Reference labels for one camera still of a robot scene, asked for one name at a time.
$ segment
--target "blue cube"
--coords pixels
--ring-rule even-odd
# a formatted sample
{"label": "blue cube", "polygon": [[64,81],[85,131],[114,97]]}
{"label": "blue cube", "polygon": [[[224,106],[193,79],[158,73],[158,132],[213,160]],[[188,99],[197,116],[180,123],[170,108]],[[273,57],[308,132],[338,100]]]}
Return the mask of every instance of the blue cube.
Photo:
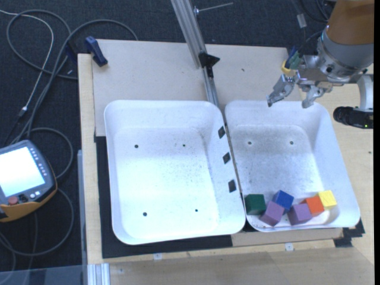
{"label": "blue cube", "polygon": [[292,207],[293,200],[293,196],[282,190],[278,190],[278,192],[275,195],[273,195],[272,199],[272,201],[274,201],[276,204],[284,207],[284,214],[289,212],[290,208]]}

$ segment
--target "cube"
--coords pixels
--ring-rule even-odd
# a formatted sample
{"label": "cube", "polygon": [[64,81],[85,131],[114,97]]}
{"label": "cube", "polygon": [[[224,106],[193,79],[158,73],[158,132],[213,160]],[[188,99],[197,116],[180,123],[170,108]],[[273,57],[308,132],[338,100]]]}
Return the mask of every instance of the cube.
{"label": "cube", "polygon": [[290,210],[290,207],[293,204],[294,197],[291,196],[290,194],[278,190],[278,192],[273,195],[272,201],[274,201],[276,204],[284,207],[284,213],[287,213]]}
{"label": "cube", "polygon": [[309,206],[305,204],[295,204],[287,213],[291,225],[303,224],[312,219]]}
{"label": "cube", "polygon": [[321,191],[317,195],[320,197],[325,210],[330,210],[337,205],[337,201],[331,190]]}
{"label": "cube", "polygon": [[318,195],[305,198],[301,204],[307,204],[309,206],[312,217],[318,216],[325,211],[321,198]]}
{"label": "cube", "polygon": [[273,201],[269,201],[267,209],[259,219],[270,226],[275,226],[281,220],[284,210],[284,207]]}
{"label": "cube", "polygon": [[259,215],[267,209],[263,194],[248,194],[244,198],[244,202],[248,215]]}

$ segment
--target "blue clip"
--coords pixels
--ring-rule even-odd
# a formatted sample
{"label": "blue clip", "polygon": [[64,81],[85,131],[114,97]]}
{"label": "blue clip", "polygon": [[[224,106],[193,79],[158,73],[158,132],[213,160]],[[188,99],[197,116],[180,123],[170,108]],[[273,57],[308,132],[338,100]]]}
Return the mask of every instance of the blue clip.
{"label": "blue clip", "polygon": [[102,67],[103,65],[106,65],[108,63],[107,59],[103,56],[103,53],[100,50],[98,42],[94,37],[88,36],[85,39],[84,43],[87,46],[87,50],[90,53],[94,53],[93,59],[98,66]]}

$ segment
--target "black clamp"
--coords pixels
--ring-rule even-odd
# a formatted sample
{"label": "black clamp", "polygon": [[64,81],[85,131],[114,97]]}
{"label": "black clamp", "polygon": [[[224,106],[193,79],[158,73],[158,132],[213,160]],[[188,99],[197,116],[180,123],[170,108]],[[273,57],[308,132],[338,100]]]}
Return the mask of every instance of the black clamp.
{"label": "black clamp", "polygon": [[220,58],[211,56],[205,52],[200,52],[198,58],[202,68],[206,67],[208,77],[214,78],[213,66],[220,60]]}
{"label": "black clamp", "polygon": [[88,52],[94,54],[93,59],[98,66],[102,67],[108,63],[108,60],[103,56],[102,50],[94,37],[88,36],[84,43]]}

